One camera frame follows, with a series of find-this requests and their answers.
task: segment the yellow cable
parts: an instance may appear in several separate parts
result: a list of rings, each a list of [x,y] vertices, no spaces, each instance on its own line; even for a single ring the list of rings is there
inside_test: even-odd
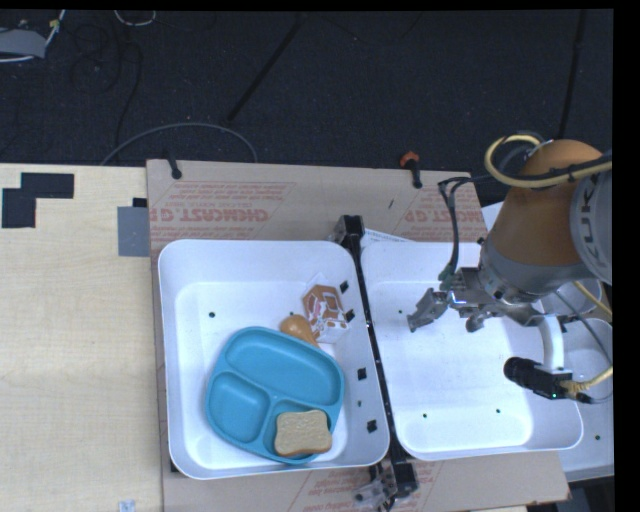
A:
[[[598,306],[608,317],[607,322],[613,322],[613,311],[602,301],[598,300],[587,288],[580,282],[574,281],[573,285],[596,306]]]
[[[609,366],[609,368],[607,368],[603,372],[600,372],[593,379],[590,379],[584,382],[578,382],[575,380],[563,380],[560,382],[560,385],[563,388],[566,388],[569,391],[569,393],[575,395],[576,393],[586,391],[587,389],[595,386],[596,384],[600,384],[602,381],[608,379],[612,375],[613,375],[613,365]]]
[[[491,146],[489,146],[489,149],[487,149],[484,155],[484,166],[487,169],[487,172],[491,174],[495,179],[497,179],[498,181],[506,185],[509,185],[512,187],[520,187],[520,188],[542,188],[542,187],[548,187],[550,185],[559,185],[569,180],[568,175],[563,175],[563,176],[554,176],[552,178],[546,178],[542,180],[529,181],[529,180],[513,178],[511,176],[507,176],[502,172],[500,172],[493,165],[493,162],[492,162],[493,153],[495,152],[496,148],[501,144],[504,144],[506,142],[514,142],[514,141],[529,142],[534,146],[540,145],[540,141],[536,137],[533,137],[532,135],[524,135],[524,134],[508,135],[506,137],[501,137],[498,140],[496,140],[493,144],[491,144]],[[605,162],[602,164],[594,165],[591,167],[587,167],[585,169],[580,169],[578,171],[575,171],[571,173],[571,176],[573,177],[573,179],[579,180],[581,178],[584,178],[585,176],[590,176],[592,174],[597,174],[599,172],[610,171],[611,169],[612,169],[612,163]]]

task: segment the snack package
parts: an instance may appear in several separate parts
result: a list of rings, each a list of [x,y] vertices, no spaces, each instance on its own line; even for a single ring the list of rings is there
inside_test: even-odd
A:
[[[335,343],[349,328],[338,290],[319,274],[302,298],[311,332],[317,341]]]

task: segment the white bin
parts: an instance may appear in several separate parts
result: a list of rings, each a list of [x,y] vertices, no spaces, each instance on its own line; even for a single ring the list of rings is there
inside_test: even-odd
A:
[[[543,360],[536,327],[507,317],[468,333],[448,309],[411,332],[407,314],[451,256],[449,243],[376,242],[362,254],[374,330],[398,441],[421,460],[565,450],[576,446],[583,422],[576,402],[549,400],[508,380],[512,356]],[[480,246],[460,244],[459,267],[478,264]]]
[[[325,241],[178,240],[158,261],[167,380],[169,451],[195,479],[274,471],[369,466],[389,447],[389,429],[351,255]],[[278,330],[321,273],[339,287],[353,319],[344,335],[320,347],[344,372],[344,400],[330,451],[303,465],[250,453],[219,437],[207,422],[204,396],[218,354],[250,326]]]

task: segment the dark floor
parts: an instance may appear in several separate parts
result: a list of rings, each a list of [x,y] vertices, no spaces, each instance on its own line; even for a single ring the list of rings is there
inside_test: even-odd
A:
[[[481,175],[517,131],[612,147],[613,9],[66,10],[44,58],[2,53],[60,13],[0,9],[0,162],[396,169],[411,150]],[[614,510],[612,482],[588,493]]]

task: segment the table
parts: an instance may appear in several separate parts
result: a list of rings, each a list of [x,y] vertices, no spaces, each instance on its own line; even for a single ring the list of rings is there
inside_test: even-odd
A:
[[[219,176],[239,176],[238,165],[220,164]],[[72,199],[38,196],[33,228],[0,229],[4,507],[110,511],[134,500],[136,511],[248,510],[261,504],[270,510],[308,509],[303,489],[336,475],[301,472],[185,484],[185,477],[162,465],[152,260],[119,255],[118,237],[117,210],[147,197],[147,169],[4,164],[0,185],[24,188],[25,173],[72,174],[74,193]],[[348,172],[344,180],[350,181]],[[378,193],[371,183],[364,186]],[[335,183],[329,188],[341,190]],[[417,204],[412,201],[407,205]],[[483,457],[427,465],[433,471],[427,480],[437,485],[425,487],[413,505],[396,508],[427,510],[428,499],[428,510],[453,510],[454,498],[465,494],[472,507],[485,509],[522,510],[531,500],[568,498],[555,453],[524,457],[504,457],[499,465]],[[500,492],[485,495],[491,482],[509,479],[516,485],[501,484]],[[522,482],[530,485],[525,489]],[[207,485],[216,501],[203,504],[198,496]],[[522,501],[514,503],[516,497]]]

